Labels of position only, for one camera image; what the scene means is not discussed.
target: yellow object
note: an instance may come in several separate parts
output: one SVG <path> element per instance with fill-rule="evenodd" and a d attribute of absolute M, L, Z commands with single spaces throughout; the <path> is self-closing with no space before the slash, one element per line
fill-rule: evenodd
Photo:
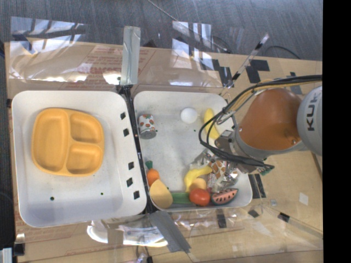
<path fill-rule="evenodd" d="M 189 191 L 191 192 L 193 189 L 200 188 L 200 189 L 207 189 L 207 182 L 203 178 L 195 178 L 193 183 L 191 183 L 189 187 Z"/>
<path fill-rule="evenodd" d="M 211 108 L 208 108 L 205 112 L 205 115 L 203 117 L 203 122 L 206 123 L 208 122 L 212 117 L 214 116 L 213 110 Z M 207 126 L 205 126 L 206 133 L 208 133 L 208 130 L 210 129 L 212 122 L 209 123 Z M 219 138 L 219 133 L 216 129 L 216 124 L 212 127 L 211 132 L 210 132 L 210 138 L 212 139 L 217 139 Z"/>
<path fill-rule="evenodd" d="M 198 178 L 200 175 L 209 174 L 211 172 L 212 172 L 212 168 L 209 167 L 208 165 L 199 169 L 190 169 L 184 177 L 185 192 L 186 193 L 190 192 L 190 186 L 196 178 Z"/>
<path fill-rule="evenodd" d="M 150 186 L 150 197 L 160 208 L 169 208 L 173 203 L 171 192 L 160 179 L 155 180 Z"/>
<path fill-rule="evenodd" d="M 36 117 L 31 153 L 34 164 L 46 173 L 91 175 L 103 161 L 104 131 L 90 114 L 47 108 Z"/>

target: gray tape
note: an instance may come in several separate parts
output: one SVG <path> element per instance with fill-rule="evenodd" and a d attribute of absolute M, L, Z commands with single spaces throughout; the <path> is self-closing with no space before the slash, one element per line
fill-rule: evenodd
<path fill-rule="evenodd" d="M 0 250 L 0 262 L 12 263 L 12 248 L 4 248 Z"/>
<path fill-rule="evenodd" d="M 125 26 L 123 32 L 123 58 L 121 85 L 138 83 L 140 28 Z"/>
<path fill-rule="evenodd" d="M 181 250 L 186 253 L 190 252 L 189 249 L 191 246 L 166 211 L 159 210 L 150 214 L 150 222 L 160 230 L 161 234 L 168 242 L 167 247 L 170 252 Z"/>

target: small can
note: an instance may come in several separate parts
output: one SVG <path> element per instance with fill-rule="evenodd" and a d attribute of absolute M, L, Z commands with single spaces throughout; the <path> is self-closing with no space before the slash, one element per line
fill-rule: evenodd
<path fill-rule="evenodd" d="M 142 139 L 151 139 L 156 136 L 154 117 L 151 114 L 143 114 L 138 118 L 139 134 Z"/>

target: white tray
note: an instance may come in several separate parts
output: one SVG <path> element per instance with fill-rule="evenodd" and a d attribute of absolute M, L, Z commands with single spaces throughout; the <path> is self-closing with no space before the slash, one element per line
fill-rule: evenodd
<path fill-rule="evenodd" d="M 184 177 L 189 164 L 205 149 L 199 141 L 199 130 L 203 125 L 203 116 L 208 108 L 218 113 L 227 102 L 217 94 L 191 92 L 155 92 L 144 91 L 134 98 L 137 118 L 145 113 L 154 117 L 157 134 L 152 139 L 141 139 L 144 161 L 152 160 L 153 166 L 160 173 L 160 179 L 172 192 L 184 192 Z M 186 107 L 194 108 L 199 116 L 195 123 L 184 123 L 180 118 Z M 220 133 L 231 130 L 231 120 L 218 126 Z M 252 189 L 247 174 L 239 172 L 238 182 L 234 186 L 239 191 L 235 199 L 227 205 L 196 207 L 196 209 L 244 207 L 252 200 Z M 194 206 L 172 205 L 167 210 L 193 210 Z"/>
<path fill-rule="evenodd" d="M 101 168 L 95 174 L 59 176 L 34 165 L 30 148 L 33 124 L 36 116 L 49 107 L 83 111 L 100 121 L 105 152 Z M 14 97 L 12 112 L 19 212 L 28 225 L 47 227 L 131 216 L 143 211 L 146 192 L 127 105 L 120 95 L 25 91 Z"/>

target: table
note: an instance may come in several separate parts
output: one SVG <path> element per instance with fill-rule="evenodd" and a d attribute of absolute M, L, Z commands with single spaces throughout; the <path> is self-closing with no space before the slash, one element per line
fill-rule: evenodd
<path fill-rule="evenodd" d="M 71 67 L 80 71 L 80 75 L 89 77 L 79 83 L 49 82 L 40 83 L 12 77 L 21 73 L 21 67 L 27 64 L 27 71 L 43 77 L 52 75 L 60 66 L 55 66 L 56 59 L 46 59 L 46 68 L 40 68 L 31 55 L 26 54 L 22 44 L 6 43 L 5 49 L 12 57 L 7 58 L 8 67 L 13 68 L 8 74 L 8 94 L 13 97 L 21 90 L 110 90 L 110 84 L 104 82 L 103 70 L 113 67 L 122 69 L 123 46 L 57 40 L 30 40 L 33 49 L 42 49 L 42 55 L 55 55 L 60 50 L 60 57 L 71 57 Z M 210 66 L 218 63 L 226 71 L 237 71 L 247 56 L 197 52 L 192 54 L 179 49 L 159 49 L 142 47 L 140 49 L 138 84 L 132 88 L 132 96 L 143 90 L 168 90 L 185 92 L 217 93 L 222 90 L 220 72 Z M 322 62 L 292 59 L 255 57 L 250 67 L 259 75 L 260 80 L 273 77 L 294 77 L 322 74 Z M 253 85 L 252 71 L 246 69 L 229 90 L 228 97 L 233 98 L 249 85 Z M 70 71 L 69 77 L 75 74 Z M 306 95 L 319 84 L 299 86 L 301 96 Z M 11 109 L 9 109 L 11 132 Z M 15 176 L 14 156 L 12 151 L 13 176 Z M 232 209 L 194 210 L 191 212 L 170 213 L 174 223 L 190 244 L 189 253 L 169 252 L 167 246 L 139 247 L 123 244 L 123 233 L 117 228 L 137 227 L 148 223 L 144 218 L 108 219 L 102 222 L 89 221 L 73 225 L 50 228 L 33 228 L 26 225 L 20 215 L 18 200 L 15 201 L 16 235 L 25 237 L 25 254 L 18 256 L 18 262 L 44 260 L 45 262 L 70 262 L 104 259 L 104 261 L 125 262 L 148 256 L 154 262 L 197 262 L 205 260 L 275 260 L 282 258 L 301 258 L 301 260 L 322 259 L 323 251 L 323 213 L 322 213 L 322 160 L 310 151 L 291 152 L 271 156 L 266 161 L 276 168 L 265 176 L 253 172 L 250 181 L 253 200 L 248 206 Z"/>

